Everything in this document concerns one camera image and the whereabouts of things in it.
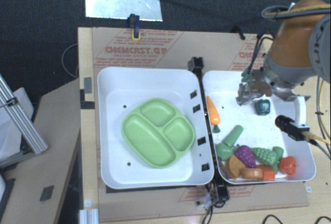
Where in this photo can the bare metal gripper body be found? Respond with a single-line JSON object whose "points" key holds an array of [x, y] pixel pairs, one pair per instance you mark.
{"points": [[261, 87]]}

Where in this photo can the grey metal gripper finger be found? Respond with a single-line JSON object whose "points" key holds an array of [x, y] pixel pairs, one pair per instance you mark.
{"points": [[242, 90], [245, 100]]}

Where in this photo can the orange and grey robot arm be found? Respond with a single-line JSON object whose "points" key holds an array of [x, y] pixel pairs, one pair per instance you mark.
{"points": [[292, 44]]}

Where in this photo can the dark green bell pepper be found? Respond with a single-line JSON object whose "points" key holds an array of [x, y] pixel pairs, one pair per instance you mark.
{"points": [[262, 107]]}

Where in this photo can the white plastic tray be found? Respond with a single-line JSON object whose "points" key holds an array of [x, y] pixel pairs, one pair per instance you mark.
{"points": [[116, 166], [258, 130]]}

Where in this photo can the orange carrot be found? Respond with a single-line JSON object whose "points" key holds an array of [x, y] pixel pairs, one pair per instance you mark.
{"points": [[213, 113]]}

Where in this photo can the light green cylinder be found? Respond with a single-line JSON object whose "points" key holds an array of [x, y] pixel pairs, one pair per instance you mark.
{"points": [[233, 135]]}

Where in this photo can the thin black rod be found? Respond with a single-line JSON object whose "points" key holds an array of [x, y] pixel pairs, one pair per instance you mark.
{"points": [[208, 124]]}

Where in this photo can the purple grapes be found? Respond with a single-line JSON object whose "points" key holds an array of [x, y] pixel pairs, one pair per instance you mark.
{"points": [[245, 156]]}

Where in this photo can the light green round vegetable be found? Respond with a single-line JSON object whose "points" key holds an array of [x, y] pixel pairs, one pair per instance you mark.
{"points": [[223, 151]]}

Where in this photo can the green grapes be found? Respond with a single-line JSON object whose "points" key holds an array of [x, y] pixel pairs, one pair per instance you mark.
{"points": [[265, 155]]}

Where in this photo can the green curved vegetable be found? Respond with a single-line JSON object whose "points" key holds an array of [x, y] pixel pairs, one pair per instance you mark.
{"points": [[278, 153]]}

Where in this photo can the brown bread slice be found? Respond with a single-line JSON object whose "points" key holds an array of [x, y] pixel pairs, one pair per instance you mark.
{"points": [[234, 167]]}

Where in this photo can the brown doughnut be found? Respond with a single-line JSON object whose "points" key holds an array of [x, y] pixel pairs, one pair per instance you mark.
{"points": [[252, 173]]}

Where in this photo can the red tomato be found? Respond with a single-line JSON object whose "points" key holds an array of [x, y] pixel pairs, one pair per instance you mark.
{"points": [[287, 165]]}

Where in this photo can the orange cube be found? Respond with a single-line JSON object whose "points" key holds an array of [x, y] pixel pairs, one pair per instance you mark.
{"points": [[269, 175]]}

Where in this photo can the brown cardboard board red print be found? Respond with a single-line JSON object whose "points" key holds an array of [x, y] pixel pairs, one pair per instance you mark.
{"points": [[165, 47]]}

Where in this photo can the green divided plate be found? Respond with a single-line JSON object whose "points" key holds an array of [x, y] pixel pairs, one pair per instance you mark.
{"points": [[152, 137]]}

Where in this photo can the black cylinder on white bracket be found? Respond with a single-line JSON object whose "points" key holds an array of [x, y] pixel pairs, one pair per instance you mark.
{"points": [[291, 127]]}

